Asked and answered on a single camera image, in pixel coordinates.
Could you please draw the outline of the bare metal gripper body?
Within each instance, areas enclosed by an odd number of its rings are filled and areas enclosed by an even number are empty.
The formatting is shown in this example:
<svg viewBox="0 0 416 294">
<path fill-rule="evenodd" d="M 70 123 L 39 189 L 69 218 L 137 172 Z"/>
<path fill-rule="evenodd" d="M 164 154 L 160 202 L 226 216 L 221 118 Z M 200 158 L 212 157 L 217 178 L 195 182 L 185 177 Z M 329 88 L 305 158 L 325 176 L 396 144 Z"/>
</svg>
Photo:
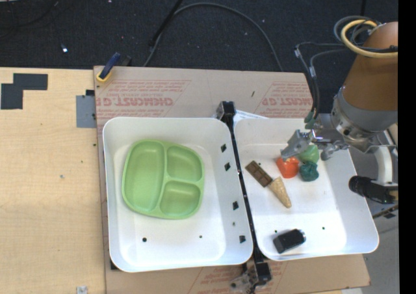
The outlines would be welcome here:
<svg viewBox="0 0 416 294">
<path fill-rule="evenodd" d="M 381 146 L 378 133 L 362 129 L 347 117 L 337 114 L 320 114 L 311 130 L 311 142 L 321 150 L 326 143 L 345 143 L 361 153 L 373 153 Z"/>
</svg>

